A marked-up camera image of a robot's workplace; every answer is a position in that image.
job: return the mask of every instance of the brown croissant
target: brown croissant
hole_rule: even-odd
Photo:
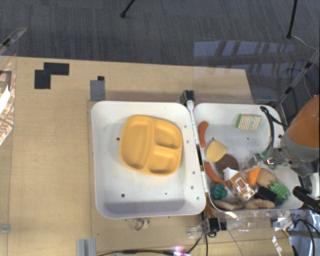
[[[259,198],[249,201],[245,207],[250,210],[257,210],[259,208],[274,209],[276,206],[269,200],[263,200]]]

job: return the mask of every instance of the teal vegetable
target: teal vegetable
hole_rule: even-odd
[[[228,191],[225,189],[225,186],[221,183],[217,183],[211,187],[211,196],[216,199],[222,199],[227,197]]]
[[[276,199],[279,203],[283,203],[284,200],[287,199],[287,196],[290,195],[290,192],[288,189],[286,189],[284,186],[280,185],[278,182],[274,182],[272,185],[269,186],[269,189],[276,193]]]

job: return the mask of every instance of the black pole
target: black pole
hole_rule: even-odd
[[[288,32],[288,34],[286,35],[286,38],[291,38],[291,37],[292,37],[291,31],[292,31],[292,27],[294,26],[297,3],[298,3],[298,0],[294,0],[293,9],[292,9],[292,15],[291,15],[291,21],[290,21],[290,27],[289,27],[289,32]]]
[[[127,5],[127,7],[124,9],[124,11],[120,13],[121,18],[126,17],[127,11],[130,9],[130,7],[133,5],[134,2],[135,2],[135,0],[131,0],[131,2]]]

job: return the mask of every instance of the yellow divided plate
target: yellow divided plate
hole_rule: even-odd
[[[182,134],[163,119],[134,115],[123,128],[120,159],[129,169],[154,176],[169,176],[180,165]]]

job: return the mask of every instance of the wooden table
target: wooden table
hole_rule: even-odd
[[[52,75],[51,89],[34,89],[35,70],[42,70],[44,62],[69,63],[69,75]],[[96,237],[99,253],[195,242],[186,240],[185,227],[197,223],[198,216],[152,218],[148,229],[136,233],[131,219],[94,215],[87,103],[90,80],[97,76],[105,77],[108,100],[175,102],[183,90],[195,90],[198,102],[252,103],[241,69],[19,57],[9,256],[75,256],[77,239],[90,237]],[[256,248],[274,246],[269,239],[274,230],[268,217],[256,222],[257,217],[252,216],[250,220],[257,226],[246,233],[236,228],[209,239],[209,255],[241,255],[240,248],[245,255],[255,255]],[[279,233],[276,237],[282,251],[287,252],[288,239]],[[199,245],[193,255],[202,256],[204,251],[205,246]]]

